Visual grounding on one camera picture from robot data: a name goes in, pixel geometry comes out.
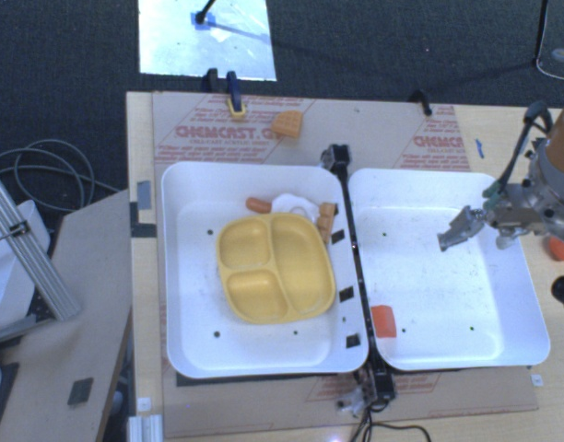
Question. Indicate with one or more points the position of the orange cube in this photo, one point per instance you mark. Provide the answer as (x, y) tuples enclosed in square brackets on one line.
[(384, 322)]

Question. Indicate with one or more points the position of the orange waffle piece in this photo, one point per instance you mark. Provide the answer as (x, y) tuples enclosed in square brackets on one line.
[(287, 126)]

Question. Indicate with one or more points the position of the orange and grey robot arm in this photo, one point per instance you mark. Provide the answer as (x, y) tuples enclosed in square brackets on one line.
[(563, 145)]

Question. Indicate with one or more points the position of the orange carrot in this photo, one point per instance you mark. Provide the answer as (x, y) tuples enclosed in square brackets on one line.
[(560, 249)]

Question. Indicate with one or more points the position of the orange sausage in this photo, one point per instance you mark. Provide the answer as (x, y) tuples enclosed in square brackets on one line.
[(258, 205)]

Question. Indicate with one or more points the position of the white fried egg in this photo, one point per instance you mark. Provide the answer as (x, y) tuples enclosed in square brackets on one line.
[(289, 203)]

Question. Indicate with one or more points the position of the yellow divided plate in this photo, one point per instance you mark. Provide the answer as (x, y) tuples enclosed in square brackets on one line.
[(291, 256)]

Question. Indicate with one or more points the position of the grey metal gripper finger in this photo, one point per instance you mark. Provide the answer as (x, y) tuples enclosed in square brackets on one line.
[(466, 215), (453, 238)]

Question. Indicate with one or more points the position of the thin black and white rod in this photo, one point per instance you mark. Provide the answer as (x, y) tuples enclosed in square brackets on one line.
[(358, 265)]

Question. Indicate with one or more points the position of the white plastic tray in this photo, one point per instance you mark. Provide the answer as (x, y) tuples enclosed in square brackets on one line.
[(203, 302), (448, 302)]

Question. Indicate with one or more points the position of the brown cardboard board red print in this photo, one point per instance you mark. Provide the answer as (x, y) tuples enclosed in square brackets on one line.
[(383, 127)]

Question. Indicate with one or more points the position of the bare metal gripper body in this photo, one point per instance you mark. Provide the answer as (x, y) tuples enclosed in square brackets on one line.
[(524, 210)]

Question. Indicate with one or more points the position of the tan biscuit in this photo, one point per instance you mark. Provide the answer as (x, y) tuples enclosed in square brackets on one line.
[(327, 221)]

